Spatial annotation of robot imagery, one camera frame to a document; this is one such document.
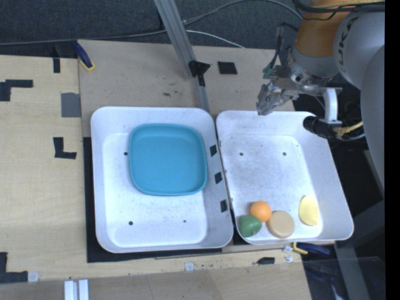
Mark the green toy fruit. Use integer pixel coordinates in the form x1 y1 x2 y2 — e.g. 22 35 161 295
238 214 263 239

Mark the yellow toy slice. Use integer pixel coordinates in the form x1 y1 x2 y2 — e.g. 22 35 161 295
297 194 320 227

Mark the orange ball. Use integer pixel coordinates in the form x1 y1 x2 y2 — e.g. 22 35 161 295
249 200 273 223

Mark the tan round biscuit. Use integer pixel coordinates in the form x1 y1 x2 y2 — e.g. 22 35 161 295
266 210 296 239

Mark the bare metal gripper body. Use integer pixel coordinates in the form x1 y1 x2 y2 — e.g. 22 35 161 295
265 64 326 102

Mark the white plastic tray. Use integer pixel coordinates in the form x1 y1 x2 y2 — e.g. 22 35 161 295
215 109 355 246
90 106 235 254

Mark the pale wood board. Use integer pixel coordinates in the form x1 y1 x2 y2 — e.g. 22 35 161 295
77 39 306 263

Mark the blue plate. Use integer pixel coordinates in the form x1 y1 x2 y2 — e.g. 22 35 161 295
127 122 209 198

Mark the black cylinder on white bracket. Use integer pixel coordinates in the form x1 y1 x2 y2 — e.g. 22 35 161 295
302 87 344 141

